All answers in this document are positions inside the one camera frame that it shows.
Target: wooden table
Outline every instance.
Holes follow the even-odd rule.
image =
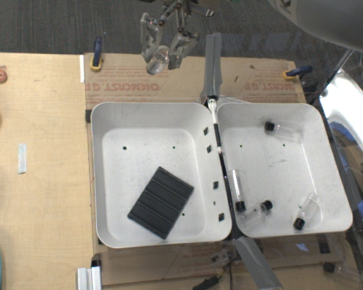
[[[0,84],[2,290],[73,290],[76,270],[89,267],[94,256],[85,84],[80,82],[79,62],[77,55],[0,53],[0,65],[7,66],[8,74]],[[27,145],[27,171],[18,174],[21,143]],[[349,246],[344,245],[344,252],[355,263]],[[320,265],[275,272],[286,289],[353,289],[323,277]],[[226,279],[213,289],[228,289]],[[202,280],[105,288],[191,289]],[[234,281],[235,286],[255,288],[248,274],[236,274]]]

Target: yellow and black clamp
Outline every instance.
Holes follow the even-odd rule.
[[[93,58],[91,58],[90,61],[90,69],[95,72],[101,70],[101,65],[102,65],[101,45],[102,45],[102,38],[97,36],[96,40],[94,41],[94,56]]]
[[[301,79],[305,74],[311,73],[312,71],[313,68],[310,65],[299,66],[291,71],[284,71],[283,78],[286,80],[294,80],[298,76]]]

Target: brown round object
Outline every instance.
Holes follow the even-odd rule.
[[[7,80],[7,73],[0,69],[0,83],[4,83]]]

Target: gray carpet floor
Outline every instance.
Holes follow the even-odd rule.
[[[0,0],[0,52],[82,54],[103,36],[103,52],[140,54],[140,18],[159,16],[162,2],[136,0]],[[322,85],[345,48],[312,37],[266,0],[222,2],[213,17],[193,15],[190,31],[199,32],[191,56],[204,56],[207,34],[222,34],[223,57],[286,59],[313,66],[304,80]],[[176,24],[167,23],[163,41],[170,44]],[[355,52],[344,69],[363,88],[363,54]]]

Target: white plastic tray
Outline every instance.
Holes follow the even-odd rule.
[[[238,169],[246,207],[270,200],[264,222],[240,230],[250,237],[344,231],[352,212],[320,113],[306,104],[226,103],[217,110],[226,168]],[[298,138],[275,137],[266,121],[281,123]],[[319,212],[303,230],[294,229],[299,206],[308,193],[321,198]]]
[[[204,106],[102,103],[92,111],[91,127],[96,226],[105,245],[129,248],[210,242],[229,235],[232,223],[214,126]],[[127,217],[159,166],[194,187],[165,240]],[[224,220],[219,221],[222,213]]]

